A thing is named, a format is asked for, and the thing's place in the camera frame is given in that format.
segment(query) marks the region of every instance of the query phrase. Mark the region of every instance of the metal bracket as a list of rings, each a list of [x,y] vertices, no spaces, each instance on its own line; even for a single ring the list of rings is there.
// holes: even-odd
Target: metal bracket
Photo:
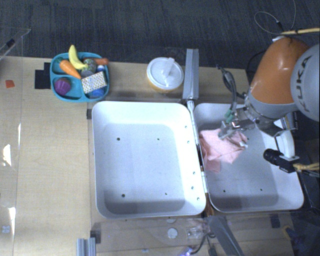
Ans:
[[[211,232],[215,234],[227,256],[245,256],[225,216],[210,216],[207,220]]]
[[[76,243],[76,256],[96,256],[96,239],[79,238]]]
[[[202,177],[204,193],[208,193],[209,190],[208,190],[207,176],[204,171],[201,172],[201,177]]]
[[[182,99],[199,98],[199,50],[187,49]]]

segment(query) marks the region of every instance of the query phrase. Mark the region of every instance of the toy vegetable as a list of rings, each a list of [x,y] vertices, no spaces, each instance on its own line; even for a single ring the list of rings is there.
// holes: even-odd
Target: toy vegetable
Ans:
[[[68,78],[62,77],[54,82],[54,89],[57,94],[64,96],[71,90],[71,84]]]
[[[67,59],[59,58],[58,60],[59,67],[64,71],[66,74],[73,76],[75,78],[81,79],[81,75],[75,69],[75,67],[68,61]]]
[[[109,64],[109,60],[107,58],[91,58],[91,57],[83,58],[84,61],[86,59],[94,60],[97,65],[108,65]]]

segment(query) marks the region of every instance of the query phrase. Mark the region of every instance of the pink cloth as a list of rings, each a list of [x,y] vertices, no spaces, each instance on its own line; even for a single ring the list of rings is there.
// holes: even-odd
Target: pink cloth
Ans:
[[[204,169],[216,173],[220,172],[221,161],[232,164],[245,149],[240,142],[248,141],[247,137],[239,131],[221,140],[218,137],[219,132],[220,129],[215,129],[203,130],[199,133]]]

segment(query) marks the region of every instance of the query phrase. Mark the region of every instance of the orange tape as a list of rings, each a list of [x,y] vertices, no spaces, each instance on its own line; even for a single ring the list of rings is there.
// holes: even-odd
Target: orange tape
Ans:
[[[13,80],[5,80],[5,87],[12,88],[15,87],[15,83]]]

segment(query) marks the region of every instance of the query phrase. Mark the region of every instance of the blue plate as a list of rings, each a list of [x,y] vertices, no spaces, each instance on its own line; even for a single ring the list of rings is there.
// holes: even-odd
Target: blue plate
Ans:
[[[108,67],[105,65],[105,78],[106,78],[106,86],[103,87],[103,95],[91,98],[90,94],[85,94],[82,83],[80,79],[77,79],[71,75],[66,74],[61,70],[59,67],[58,59],[63,58],[65,60],[69,59],[68,53],[61,53],[57,56],[55,56],[50,64],[50,81],[51,81],[51,89],[55,96],[65,102],[96,102],[102,100],[109,92],[110,87],[110,79],[109,79],[109,71]],[[100,55],[90,52],[78,52],[78,58],[82,60],[83,58],[101,58]],[[55,90],[55,82],[60,78],[67,78],[70,81],[71,84],[71,90],[67,92],[66,95],[59,95]]]

